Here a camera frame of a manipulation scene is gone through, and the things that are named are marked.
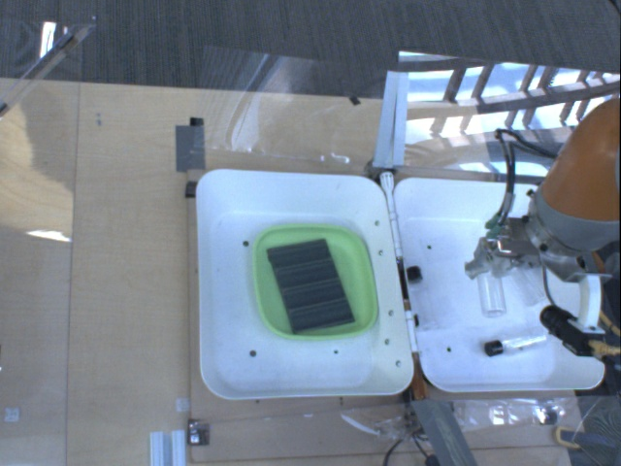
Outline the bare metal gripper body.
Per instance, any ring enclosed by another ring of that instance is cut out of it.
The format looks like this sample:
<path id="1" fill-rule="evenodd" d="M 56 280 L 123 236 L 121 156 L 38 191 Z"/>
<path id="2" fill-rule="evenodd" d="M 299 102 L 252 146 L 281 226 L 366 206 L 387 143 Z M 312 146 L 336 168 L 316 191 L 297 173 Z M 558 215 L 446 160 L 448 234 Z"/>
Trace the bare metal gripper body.
<path id="1" fill-rule="evenodd" d="M 584 276 L 583 253 L 567 247 L 534 220 L 508 219 L 479 239 L 476 250 L 486 250 L 489 274 L 502 278 L 507 262 L 517 259 L 528 269 L 541 267 L 561 281 L 579 281 Z"/>

